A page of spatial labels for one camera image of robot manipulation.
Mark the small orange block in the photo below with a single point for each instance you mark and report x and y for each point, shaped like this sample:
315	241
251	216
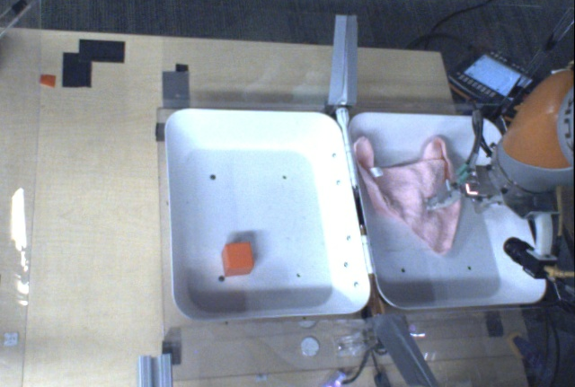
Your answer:
47	81

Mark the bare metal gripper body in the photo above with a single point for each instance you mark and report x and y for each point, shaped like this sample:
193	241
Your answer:
484	190

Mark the white round disc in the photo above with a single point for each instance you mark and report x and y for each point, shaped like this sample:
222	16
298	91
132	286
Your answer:
310	346

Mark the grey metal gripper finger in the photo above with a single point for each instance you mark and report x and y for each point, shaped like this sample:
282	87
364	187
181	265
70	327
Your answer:
453	186
442	200

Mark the white plastic tray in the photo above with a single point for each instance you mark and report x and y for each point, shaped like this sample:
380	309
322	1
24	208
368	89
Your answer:
269	214
471	268

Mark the black cylinder on white bracket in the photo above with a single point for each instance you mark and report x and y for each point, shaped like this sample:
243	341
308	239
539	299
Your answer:
523	252

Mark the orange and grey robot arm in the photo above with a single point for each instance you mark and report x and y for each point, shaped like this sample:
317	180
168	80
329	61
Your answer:
536	138

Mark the orange cube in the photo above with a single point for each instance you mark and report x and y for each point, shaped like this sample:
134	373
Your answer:
238	259

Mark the pink cloth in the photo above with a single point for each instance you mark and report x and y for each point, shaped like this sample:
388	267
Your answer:
406	196

